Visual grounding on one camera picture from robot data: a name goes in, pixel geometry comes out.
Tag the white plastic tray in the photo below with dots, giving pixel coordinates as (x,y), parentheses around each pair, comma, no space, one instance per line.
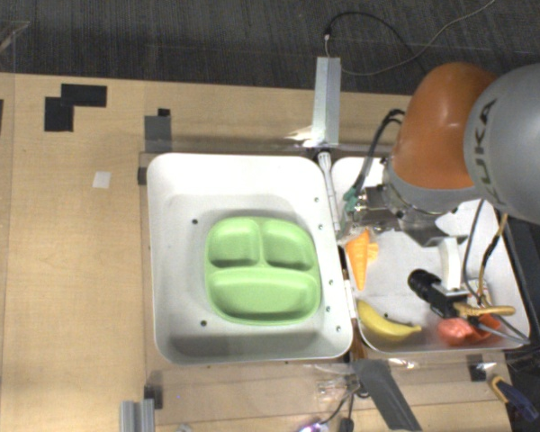
(396,281)
(175,259)

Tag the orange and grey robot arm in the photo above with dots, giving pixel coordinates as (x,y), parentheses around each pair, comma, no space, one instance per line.
(436,133)

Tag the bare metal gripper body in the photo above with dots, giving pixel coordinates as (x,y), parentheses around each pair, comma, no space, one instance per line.
(380,205)

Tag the green divided plate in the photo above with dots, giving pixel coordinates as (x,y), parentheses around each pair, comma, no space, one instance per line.
(261,286)

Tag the small orange toy food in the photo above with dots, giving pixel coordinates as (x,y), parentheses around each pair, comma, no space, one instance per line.
(373,251)

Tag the pink toy food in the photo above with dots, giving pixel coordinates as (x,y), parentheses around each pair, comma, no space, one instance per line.
(452,331)

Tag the yellow banana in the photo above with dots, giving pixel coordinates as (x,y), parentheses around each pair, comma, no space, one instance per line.
(382,326)

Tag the black cylinder on white bracket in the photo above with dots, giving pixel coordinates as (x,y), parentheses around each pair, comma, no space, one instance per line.
(434,288)

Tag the orange carrot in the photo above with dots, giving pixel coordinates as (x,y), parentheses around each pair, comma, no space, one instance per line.
(359,259)

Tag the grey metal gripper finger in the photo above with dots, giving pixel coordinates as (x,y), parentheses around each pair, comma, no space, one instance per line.
(362,222)
(350,227)

